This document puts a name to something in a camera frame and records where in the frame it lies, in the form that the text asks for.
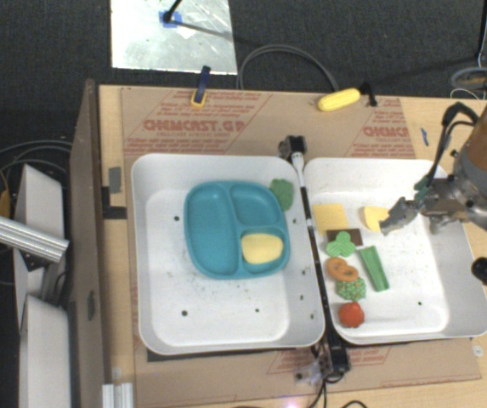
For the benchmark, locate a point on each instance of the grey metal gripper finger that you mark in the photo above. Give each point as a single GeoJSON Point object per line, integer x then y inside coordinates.
{"type": "Point", "coordinates": [402, 205]}
{"type": "Point", "coordinates": [394, 223]}

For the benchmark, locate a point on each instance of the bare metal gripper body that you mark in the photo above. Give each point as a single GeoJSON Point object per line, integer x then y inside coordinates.
{"type": "Point", "coordinates": [447, 204]}

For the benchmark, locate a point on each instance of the yellow cheese wedge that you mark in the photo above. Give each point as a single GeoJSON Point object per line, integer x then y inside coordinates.
{"type": "Point", "coordinates": [372, 218]}

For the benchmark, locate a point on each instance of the brown chocolate bar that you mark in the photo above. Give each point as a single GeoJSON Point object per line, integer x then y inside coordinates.
{"type": "Point", "coordinates": [355, 236]}

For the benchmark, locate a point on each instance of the green toy celery stick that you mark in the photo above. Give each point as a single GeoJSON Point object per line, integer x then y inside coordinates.
{"type": "Point", "coordinates": [374, 268]}

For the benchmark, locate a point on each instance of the green clover shaped toy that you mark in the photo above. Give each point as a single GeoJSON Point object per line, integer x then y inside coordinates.
{"type": "Point", "coordinates": [341, 245]}

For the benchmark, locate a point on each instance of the white plastic tray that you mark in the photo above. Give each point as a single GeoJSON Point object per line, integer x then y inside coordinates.
{"type": "Point", "coordinates": [413, 279]}
{"type": "Point", "coordinates": [222, 308]}

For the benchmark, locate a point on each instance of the yellow square cheese slice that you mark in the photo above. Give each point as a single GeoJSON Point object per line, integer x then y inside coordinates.
{"type": "Point", "coordinates": [330, 217]}

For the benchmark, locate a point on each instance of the orange toy pretzel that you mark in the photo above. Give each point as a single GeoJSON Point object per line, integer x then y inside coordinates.
{"type": "Point", "coordinates": [340, 269]}

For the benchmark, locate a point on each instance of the green toy peas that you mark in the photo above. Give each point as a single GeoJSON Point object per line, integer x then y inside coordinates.
{"type": "Point", "coordinates": [351, 288]}

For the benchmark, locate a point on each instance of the thin black and white rod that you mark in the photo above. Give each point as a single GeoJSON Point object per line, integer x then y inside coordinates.
{"type": "Point", "coordinates": [314, 249]}

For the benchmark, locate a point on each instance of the red toy tomato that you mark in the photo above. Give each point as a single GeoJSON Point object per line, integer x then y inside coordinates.
{"type": "Point", "coordinates": [350, 315]}

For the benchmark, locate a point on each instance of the green toy lettuce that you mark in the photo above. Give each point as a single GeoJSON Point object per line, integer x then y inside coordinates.
{"type": "Point", "coordinates": [283, 191]}

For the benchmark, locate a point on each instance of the yellow toy corn cob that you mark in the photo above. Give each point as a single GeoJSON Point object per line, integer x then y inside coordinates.
{"type": "Point", "coordinates": [338, 99]}

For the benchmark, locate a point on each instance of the yellow toy potato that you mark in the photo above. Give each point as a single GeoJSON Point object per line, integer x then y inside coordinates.
{"type": "Point", "coordinates": [262, 248]}

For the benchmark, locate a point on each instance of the blue divided plate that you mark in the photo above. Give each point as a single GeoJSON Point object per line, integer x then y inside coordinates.
{"type": "Point", "coordinates": [211, 228]}

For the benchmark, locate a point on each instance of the brown cardboard board red print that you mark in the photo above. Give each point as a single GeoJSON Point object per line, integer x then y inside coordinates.
{"type": "Point", "coordinates": [226, 126]}

